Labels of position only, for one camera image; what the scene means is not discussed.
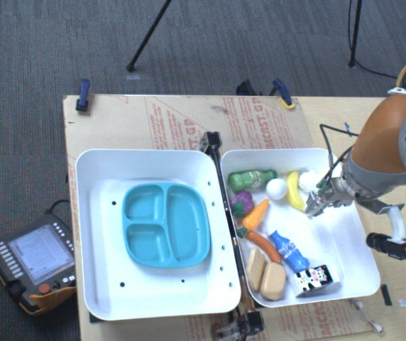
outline yellow toy banana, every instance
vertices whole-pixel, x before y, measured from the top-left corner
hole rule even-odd
[[[305,211],[305,204],[301,198],[298,184],[300,174],[297,170],[290,172],[287,176],[287,200],[297,210]]]

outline tripod leg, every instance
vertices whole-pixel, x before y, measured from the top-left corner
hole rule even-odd
[[[141,42],[140,47],[137,50],[137,53],[135,53],[134,57],[132,58],[132,61],[127,65],[127,70],[129,72],[133,72],[135,70],[135,62],[137,61],[138,57],[140,57],[141,52],[146,46],[146,43],[148,42],[149,38],[152,36],[155,27],[159,24],[159,21],[161,20],[163,14],[167,10],[167,7],[170,5],[172,0],[166,0],[165,3],[163,4],[161,10],[159,11],[159,14],[155,18],[153,25],[149,28],[149,31],[146,33],[145,38],[143,39],[143,42]]]
[[[361,18],[361,7],[362,0],[358,0],[358,6],[356,7],[356,17],[354,20],[354,32],[353,32],[353,45],[351,46],[351,59],[348,63],[349,67],[353,67],[356,64],[356,44],[358,42],[358,29],[359,29],[359,19]]]

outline toy bottle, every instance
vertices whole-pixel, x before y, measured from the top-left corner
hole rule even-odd
[[[294,243],[274,231],[269,237],[274,241],[275,248],[295,273],[309,267],[309,259],[304,257]]]
[[[268,170],[267,172],[250,170],[248,172],[230,175],[229,186],[233,192],[237,193],[247,188],[258,188],[273,178],[277,178],[277,172],[275,170]]]

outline blue divided plate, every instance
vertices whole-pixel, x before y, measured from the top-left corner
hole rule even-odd
[[[179,183],[132,187],[124,195],[123,232],[132,259],[156,268],[194,266],[211,246],[202,197]]]

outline carrot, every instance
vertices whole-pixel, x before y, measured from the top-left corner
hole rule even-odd
[[[244,237],[247,231],[253,231],[260,224],[261,219],[266,212],[269,205],[269,199],[266,198],[261,203],[256,205],[246,216],[244,216],[242,225],[243,227],[236,232],[239,237]]]
[[[264,236],[257,233],[257,231],[247,231],[246,239],[252,241],[255,245],[258,245],[266,253],[266,255],[268,255],[268,258],[272,262],[277,264],[282,263],[282,257],[274,245],[271,244]]]

